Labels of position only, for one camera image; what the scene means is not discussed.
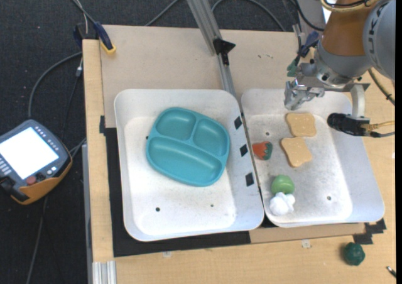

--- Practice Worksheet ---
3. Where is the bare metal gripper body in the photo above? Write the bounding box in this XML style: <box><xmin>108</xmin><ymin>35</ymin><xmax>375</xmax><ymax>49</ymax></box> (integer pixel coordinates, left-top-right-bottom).
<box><xmin>296</xmin><ymin>62</ymin><xmax>346</xmax><ymax>97</ymax></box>

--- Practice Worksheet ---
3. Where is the tan toy bread slice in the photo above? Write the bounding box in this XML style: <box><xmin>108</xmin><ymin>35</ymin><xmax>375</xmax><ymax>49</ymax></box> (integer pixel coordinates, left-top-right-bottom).
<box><xmin>285</xmin><ymin>112</ymin><xmax>317</xmax><ymax>138</ymax></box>
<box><xmin>280</xmin><ymin>136</ymin><xmax>313</xmax><ymax>168</ymax></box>

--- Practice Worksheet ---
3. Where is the red toy strawberry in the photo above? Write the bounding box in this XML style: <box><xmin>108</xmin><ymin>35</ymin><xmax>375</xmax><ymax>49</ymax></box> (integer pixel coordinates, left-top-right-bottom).
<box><xmin>252</xmin><ymin>141</ymin><xmax>273</xmax><ymax>161</ymax></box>

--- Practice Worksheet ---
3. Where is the white plastic tray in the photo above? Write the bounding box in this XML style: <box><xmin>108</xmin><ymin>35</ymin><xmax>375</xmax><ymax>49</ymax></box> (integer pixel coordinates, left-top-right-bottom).
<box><xmin>241</xmin><ymin>87</ymin><xmax>386</xmax><ymax>229</ymax></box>
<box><xmin>113</xmin><ymin>88</ymin><xmax>265</xmax><ymax>242</ymax></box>

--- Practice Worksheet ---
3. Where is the light green toy fruit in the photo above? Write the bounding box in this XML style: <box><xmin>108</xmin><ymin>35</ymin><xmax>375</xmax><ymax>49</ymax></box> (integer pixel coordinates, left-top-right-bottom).
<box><xmin>271</xmin><ymin>174</ymin><xmax>296</xmax><ymax>196</ymax></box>

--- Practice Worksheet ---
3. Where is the white toy garlic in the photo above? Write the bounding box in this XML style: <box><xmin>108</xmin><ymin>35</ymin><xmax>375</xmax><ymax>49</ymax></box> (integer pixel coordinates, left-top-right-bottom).
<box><xmin>269</xmin><ymin>192</ymin><xmax>296</xmax><ymax>217</ymax></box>

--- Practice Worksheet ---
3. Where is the blue divided plate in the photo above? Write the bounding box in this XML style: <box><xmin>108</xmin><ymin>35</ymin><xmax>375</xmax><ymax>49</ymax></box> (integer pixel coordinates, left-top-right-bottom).
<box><xmin>145</xmin><ymin>106</ymin><xmax>231</xmax><ymax>188</ymax></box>

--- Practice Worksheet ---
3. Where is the brown cardboard board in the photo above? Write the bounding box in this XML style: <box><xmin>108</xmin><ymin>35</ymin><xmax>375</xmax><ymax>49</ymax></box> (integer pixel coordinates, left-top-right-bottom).
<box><xmin>99</xmin><ymin>25</ymin><xmax>367</xmax><ymax>244</ymax></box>

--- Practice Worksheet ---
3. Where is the dark green toy vegetable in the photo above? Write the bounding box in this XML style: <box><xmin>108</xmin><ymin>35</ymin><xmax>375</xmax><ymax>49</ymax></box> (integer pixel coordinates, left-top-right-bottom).
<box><xmin>342</xmin><ymin>242</ymin><xmax>366</xmax><ymax>266</ymax></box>

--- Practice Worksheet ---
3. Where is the black cylinder on white bracket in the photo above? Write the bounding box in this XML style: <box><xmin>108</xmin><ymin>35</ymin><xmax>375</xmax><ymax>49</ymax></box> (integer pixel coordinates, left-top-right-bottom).
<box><xmin>325</xmin><ymin>82</ymin><xmax>372</xmax><ymax>136</ymax></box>

